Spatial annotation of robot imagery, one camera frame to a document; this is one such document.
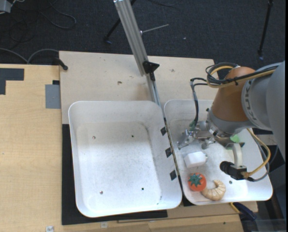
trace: black stand leg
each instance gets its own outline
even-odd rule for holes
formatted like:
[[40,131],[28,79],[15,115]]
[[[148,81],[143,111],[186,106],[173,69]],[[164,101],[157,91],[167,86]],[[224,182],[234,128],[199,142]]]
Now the black stand leg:
[[269,2],[268,2],[268,10],[267,10],[267,13],[266,13],[265,24],[264,24],[263,34],[262,34],[262,39],[261,39],[260,47],[258,49],[258,54],[259,54],[260,60],[263,60],[262,48],[263,48],[263,44],[264,44],[266,29],[268,27],[269,17],[270,17],[270,12],[271,12],[272,6],[273,6],[273,0],[269,0]]
[[[133,4],[135,3],[135,1],[136,1],[136,0],[132,0],[132,1],[131,1],[131,5],[133,5]],[[105,37],[104,37],[104,41],[105,41],[105,42],[111,44],[111,42],[109,41],[109,37],[110,37],[110,35],[112,34],[112,32],[115,30],[115,28],[119,25],[120,22],[121,22],[120,19],[118,19],[118,21],[116,21],[116,23],[115,23],[114,26],[111,28],[111,30],[108,32],[108,34],[105,35]]]

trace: red tomato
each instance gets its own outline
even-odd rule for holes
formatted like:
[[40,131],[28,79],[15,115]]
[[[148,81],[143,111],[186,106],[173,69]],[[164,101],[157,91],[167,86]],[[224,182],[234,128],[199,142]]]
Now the red tomato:
[[189,187],[192,191],[203,191],[206,188],[206,178],[201,173],[189,175]]

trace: white tray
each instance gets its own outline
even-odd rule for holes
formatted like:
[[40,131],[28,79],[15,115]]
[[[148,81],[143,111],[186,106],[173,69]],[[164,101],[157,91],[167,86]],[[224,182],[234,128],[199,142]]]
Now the white tray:
[[[206,120],[206,109],[210,108],[212,101],[199,100],[199,121]],[[225,149],[220,144],[215,143],[207,149],[202,150],[201,144],[194,140],[190,145],[178,149],[177,141],[185,129],[189,128],[189,124],[195,118],[195,103],[190,100],[171,100],[165,104],[165,116],[169,133],[174,147],[174,153],[182,179],[182,188],[185,197],[193,204],[212,204],[212,203],[228,203],[243,201],[264,201],[270,199],[273,188],[268,176],[258,182],[250,182],[246,180],[235,180],[229,175],[222,172],[219,165],[223,161],[234,163],[233,151]],[[260,149],[257,143],[247,130],[243,130],[238,134],[240,141],[245,142],[242,147],[243,164],[247,166],[248,171],[256,169],[263,163]],[[207,154],[208,160],[204,165],[188,169],[183,158],[188,154],[196,151],[203,151]],[[207,179],[207,188],[214,188],[213,180],[219,179],[226,185],[226,192],[220,201],[211,201],[205,198],[200,192],[191,191],[188,186],[188,177],[190,173],[200,172]],[[257,179],[265,174],[262,168],[252,177]]]
[[167,155],[170,144],[157,104],[77,101],[69,108],[69,122],[76,204],[83,215],[103,217],[180,204],[182,190],[173,155]]

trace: wooden table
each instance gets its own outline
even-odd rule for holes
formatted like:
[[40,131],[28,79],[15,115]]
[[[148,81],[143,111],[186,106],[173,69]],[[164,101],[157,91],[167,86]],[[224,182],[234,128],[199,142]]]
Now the wooden table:
[[[144,78],[136,72],[135,60],[129,55],[60,52],[60,58],[71,71],[79,65],[89,68],[98,66],[95,71],[100,71],[102,67],[104,73],[107,68],[113,69],[120,65],[135,68],[124,79],[117,76],[110,79],[111,82],[107,85],[114,88],[110,93],[113,97],[113,90],[121,94],[119,88],[127,90],[123,85],[126,86],[128,82],[131,85],[130,80],[142,81]],[[191,92],[184,95],[181,92],[185,86],[188,87],[188,81],[185,84],[182,79],[186,75],[189,80],[200,72],[202,74],[198,76],[205,75],[204,67],[212,64],[209,59],[191,58],[150,57],[150,61],[161,64],[155,72],[161,103],[177,99],[178,95],[182,99],[191,99]],[[72,96],[64,95],[65,90],[72,90],[75,94],[76,88],[70,89],[67,86],[70,80],[67,81],[65,71],[59,66],[0,64],[0,68],[24,69],[24,80],[6,80],[5,94],[0,95],[0,232],[45,232],[46,228],[49,229],[48,226],[53,226],[55,232],[186,232],[192,231],[194,227],[197,227],[197,231],[243,231],[239,215],[227,203],[188,207],[180,205],[168,210],[167,218],[153,221],[124,220],[62,225],[61,125],[63,119],[66,119],[63,111],[68,105],[56,109],[46,108],[45,86],[52,85],[53,80],[60,80],[62,77],[62,104],[73,99]],[[100,73],[94,74],[95,79],[100,79]],[[176,92],[171,91],[170,95],[164,95],[166,90]],[[99,97],[96,97],[96,91],[91,90],[90,95]],[[199,89],[199,99],[213,99],[213,96],[213,93],[208,94]],[[256,202],[244,204],[254,212],[258,211]]]

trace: light wood surface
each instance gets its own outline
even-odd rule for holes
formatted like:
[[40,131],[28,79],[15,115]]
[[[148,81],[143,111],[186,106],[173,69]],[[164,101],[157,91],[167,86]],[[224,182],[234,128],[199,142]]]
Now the light wood surface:
[[[102,61],[107,61],[107,55],[101,56],[104,57],[100,58]],[[87,57],[89,61],[96,61],[95,55]],[[180,63],[180,66],[189,61],[177,60],[175,63]],[[74,68],[71,62],[65,64],[70,69]],[[24,81],[6,81],[6,95],[0,95],[0,232],[45,232],[46,226],[54,226],[55,232],[186,232],[193,231],[195,226],[197,231],[243,231],[238,214],[226,203],[213,204],[212,207],[179,206],[168,210],[166,219],[155,221],[109,221],[62,226],[62,109],[45,107],[45,85],[60,79],[61,68],[8,64],[0,64],[0,68],[25,69]],[[179,71],[169,71],[170,74],[179,74]],[[117,90],[121,88],[118,80],[123,85],[128,78],[112,78],[112,87]],[[161,90],[162,86],[171,85],[168,80],[158,84],[158,88]],[[253,211],[258,210],[256,202],[244,204]]]

